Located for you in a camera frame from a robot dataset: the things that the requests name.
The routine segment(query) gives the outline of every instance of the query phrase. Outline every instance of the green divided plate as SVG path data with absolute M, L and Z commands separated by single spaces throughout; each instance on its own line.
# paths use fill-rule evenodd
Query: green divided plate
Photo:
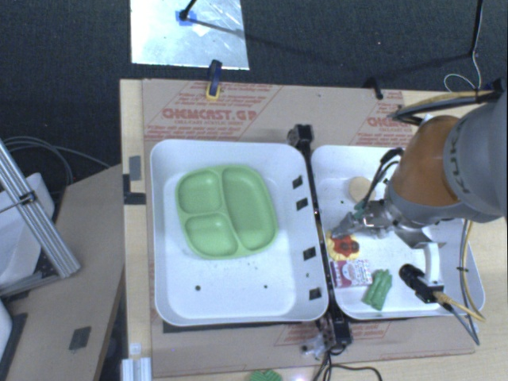
M 248 256 L 267 248 L 277 235 L 270 194 L 250 167 L 192 171 L 179 180 L 175 198 L 187 243 L 203 258 Z

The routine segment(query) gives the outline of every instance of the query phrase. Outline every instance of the white plastic object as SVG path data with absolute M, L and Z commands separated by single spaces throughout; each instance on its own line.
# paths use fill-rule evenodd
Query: white plastic object
M 51 217 L 55 205 L 39 173 L 27 178 L 44 212 Z M 0 210 L 12 205 L 5 191 L 0 192 Z M 40 244 L 16 207 L 0 214 L 0 287 L 31 275 L 40 255 Z
M 155 302 L 173 325 L 312 321 L 328 306 L 325 273 L 302 155 L 287 144 L 166 140 L 151 154 Z M 278 235 L 254 255 L 205 260 L 187 246 L 175 204 L 187 172 L 241 164 L 264 179 Z M 293 181 L 302 180 L 294 188 Z M 297 210 L 297 202 L 307 206 Z M 304 251 L 315 256 L 305 259 Z
M 379 166 L 379 160 L 387 149 L 328 145 L 314 151 L 312 168 L 324 232 L 333 229 L 347 212 L 353 210 L 355 202 L 348 193 L 351 178 L 364 176 L 372 179 Z M 388 171 L 388 179 L 393 171 L 394 168 Z M 380 183 L 378 193 L 381 195 L 378 198 L 383 195 L 383 187 L 384 184 Z M 429 258 L 433 258 L 429 266 L 432 266 L 433 276 L 441 276 L 444 292 L 458 301 L 462 300 L 460 273 L 456 269 L 459 266 L 462 226 L 463 222 L 455 219 L 442 221 L 439 225 L 424 229 L 425 235 L 432 242 L 446 243 L 438 250 L 434 250 L 434 253 L 438 252 L 438 256 L 432 257 L 433 253 L 428 250 Z M 360 258 L 369 261 L 372 272 L 389 269 L 393 283 L 382 311 L 361 302 L 366 287 L 336 288 L 337 303 L 348 316 L 358 320 L 373 320 L 450 315 L 437 303 L 423 303 L 398 275 L 400 267 L 404 264 L 412 264 L 422 271 L 427 271 L 424 249 L 410 248 L 393 231 L 384 238 L 377 238 L 366 232 L 358 232 L 354 236 L 360 244 Z M 472 254 L 468 261 L 468 282 L 471 296 L 481 309 L 485 295 Z
M 13 322 L 7 313 L 6 308 L 0 301 L 0 361 L 9 341 L 10 332 L 13 328 Z

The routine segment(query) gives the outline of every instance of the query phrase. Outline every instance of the green object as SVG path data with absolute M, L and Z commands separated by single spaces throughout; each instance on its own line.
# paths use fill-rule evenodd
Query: green object
M 260 252 L 279 230 L 263 178 L 250 167 L 223 165 L 190 172 L 179 180 L 175 197 L 187 244 L 203 258 Z
M 391 274 L 388 270 L 379 270 L 374 275 L 374 282 L 364 296 L 364 303 L 376 310 L 381 310 L 391 288 Z
M 249 381 L 283 381 L 283 377 L 281 377 L 280 374 L 277 374 L 273 370 L 268 370 L 265 372 L 254 371 L 251 374 Z

